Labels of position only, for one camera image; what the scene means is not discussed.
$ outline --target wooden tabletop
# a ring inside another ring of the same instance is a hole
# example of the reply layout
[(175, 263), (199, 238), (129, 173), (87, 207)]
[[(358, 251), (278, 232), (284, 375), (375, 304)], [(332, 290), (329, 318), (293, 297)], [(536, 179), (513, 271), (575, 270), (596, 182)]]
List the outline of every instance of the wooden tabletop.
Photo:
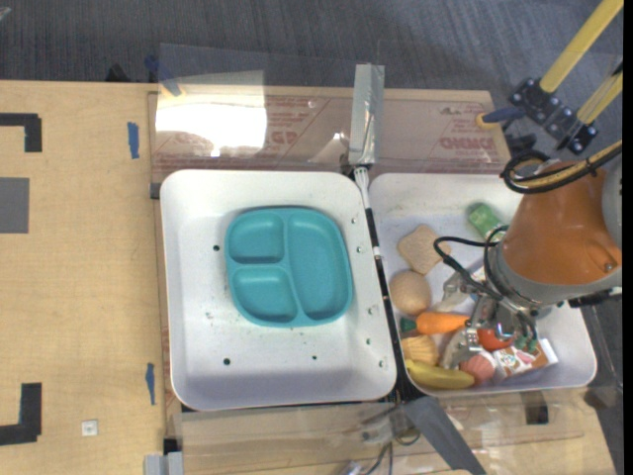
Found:
[[(28, 232), (0, 234), (0, 437), (25, 420), (23, 384), (42, 389), (37, 441), (0, 445), (2, 473), (140, 474), (143, 458), (162, 451), (155, 201), (148, 195), (147, 97), (155, 91), (150, 84), (0, 81), (0, 113), (37, 114), (43, 125), (41, 152), (25, 152), (24, 129), (0, 126), (0, 178), (29, 185)], [(613, 473), (595, 412), (579, 393), (564, 412), (574, 414), (574, 434), (484, 442), (479, 455), (490, 473)], [(394, 473), (447, 469), (436, 454), (396, 454)]]

